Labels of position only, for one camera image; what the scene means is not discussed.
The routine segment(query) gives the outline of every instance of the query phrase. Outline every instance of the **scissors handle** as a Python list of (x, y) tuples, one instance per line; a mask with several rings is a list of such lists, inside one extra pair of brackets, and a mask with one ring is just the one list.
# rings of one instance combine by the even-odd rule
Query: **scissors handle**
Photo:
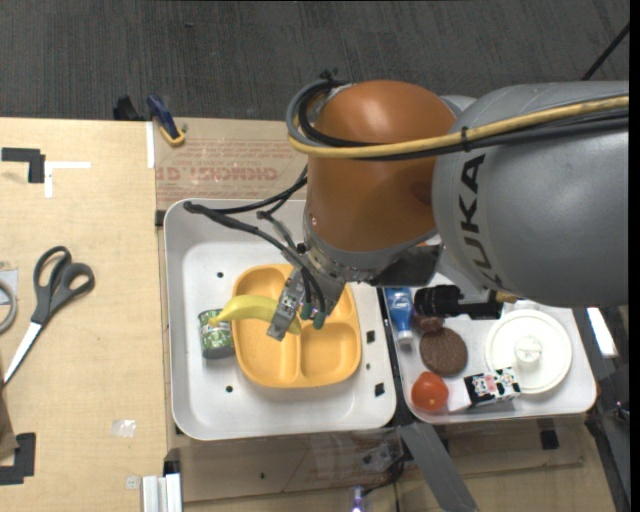
[[(63, 254), (49, 276), (46, 285), (40, 285), (40, 274), (47, 260), (54, 254)], [(71, 288), (71, 283), (77, 277), (86, 277), (81, 285)], [(36, 291), (37, 305), (31, 317), (31, 321), (44, 326), (58, 309), (64, 306), (74, 297), (87, 293), (93, 289), (96, 280), (93, 271), (84, 263), (71, 263), (71, 253), (64, 246), (56, 246), (45, 252), (38, 262), (33, 273), (33, 285)]]

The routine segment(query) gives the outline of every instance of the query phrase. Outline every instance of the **can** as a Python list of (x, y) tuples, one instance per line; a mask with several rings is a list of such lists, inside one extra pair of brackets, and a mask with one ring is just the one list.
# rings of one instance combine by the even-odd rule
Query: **can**
[(220, 359), (234, 354), (231, 324), (220, 322), (216, 326), (209, 324), (210, 318), (220, 314), (221, 309), (208, 309), (198, 315), (200, 322), (200, 346), (206, 359)]

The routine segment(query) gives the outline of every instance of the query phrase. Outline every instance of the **white tray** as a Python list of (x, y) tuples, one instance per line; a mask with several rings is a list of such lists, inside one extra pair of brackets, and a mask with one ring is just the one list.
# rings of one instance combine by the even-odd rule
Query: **white tray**
[[(451, 284), (444, 276), (437, 274), (429, 286)], [(571, 367), (564, 380), (555, 388), (540, 394), (521, 394), (515, 400), (484, 405), (464, 412), (448, 413), (446, 410), (429, 413), (416, 409), (411, 404), (411, 388), (418, 376), (428, 371), (419, 352), (420, 334), (414, 330), (414, 337), (406, 345), (396, 343), (398, 365), (402, 378), (402, 389), (407, 405), (417, 418), (432, 424), (453, 424), (472, 421), (499, 420), (506, 418), (531, 418), (539, 416), (558, 416), (579, 414), (591, 408), (596, 400), (596, 383), (584, 350), (578, 326), (570, 309), (543, 306), (532, 301), (518, 301), (505, 304), (503, 316), (517, 309), (534, 309), (556, 319), (566, 329), (571, 340)], [(491, 327), (497, 320), (471, 320), (467, 315), (447, 318), (445, 326), (457, 332), (467, 344), (469, 358), (464, 370), (454, 378), (445, 378), (451, 382), (456, 378), (489, 371), (485, 361), (485, 340)], [(392, 328), (397, 340), (395, 327)]]
[[(208, 208), (249, 203), (190, 201)], [(262, 239), (190, 214), (183, 203), (175, 203), (164, 221), (172, 407), (178, 427), (194, 439), (212, 441), (386, 425), (396, 409), (396, 394), (378, 297), (368, 285), (350, 285), (360, 322), (362, 359), (343, 382), (317, 388), (267, 388), (251, 382), (235, 357), (202, 357), (198, 314), (224, 306), (243, 271), (286, 261)], [(302, 241), (303, 211), (304, 201), (290, 200), (276, 214), (295, 241)], [(258, 221), (255, 212), (235, 217), (274, 235), (271, 225)], [(375, 332), (374, 342), (367, 343), (368, 331)], [(376, 396), (378, 384), (385, 392)]]

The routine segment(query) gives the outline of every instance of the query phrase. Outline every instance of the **tomato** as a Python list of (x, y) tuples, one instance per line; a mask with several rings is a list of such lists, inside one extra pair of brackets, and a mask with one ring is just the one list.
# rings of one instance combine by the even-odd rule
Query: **tomato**
[(422, 372), (411, 388), (413, 405), (425, 411), (442, 409), (449, 398), (449, 388), (442, 377), (431, 372)]

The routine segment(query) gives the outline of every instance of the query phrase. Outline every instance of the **yellow cable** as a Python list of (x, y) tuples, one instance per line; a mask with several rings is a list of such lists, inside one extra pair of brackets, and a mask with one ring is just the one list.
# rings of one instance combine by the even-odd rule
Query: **yellow cable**
[[(558, 121), (573, 116), (592, 114), (605, 110), (627, 108), (629, 106), (629, 96), (616, 96), (603, 100), (586, 101), (573, 105), (565, 105), (562, 107), (554, 107), (539, 112), (531, 112), (521, 116), (503, 119), (475, 128), (469, 128), (466, 133), (467, 141), (471, 142), (478, 139), (485, 139), (493, 135), (499, 135), (505, 132), (527, 128), (541, 123)], [(294, 119), (294, 124), (298, 126), (298, 118)], [(289, 144), (300, 153), (307, 155), (319, 156), (323, 158), (367, 158), (389, 155), (401, 155), (405, 153), (413, 153), (415, 151), (427, 151), (430, 149), (442, 148), (445, 146), (453, 146), (461, 144), (462, 136), (460, 132), (442, 135), (440, 137), (431, 137), (429, 139), (412, 140), (408, 142), (399, 142), (395, 144), (379, 144), (376, 146), (366, 146), (357, 148), (331, 148), (317, 147), (303, 144), (291, 135), (288, 136)]]

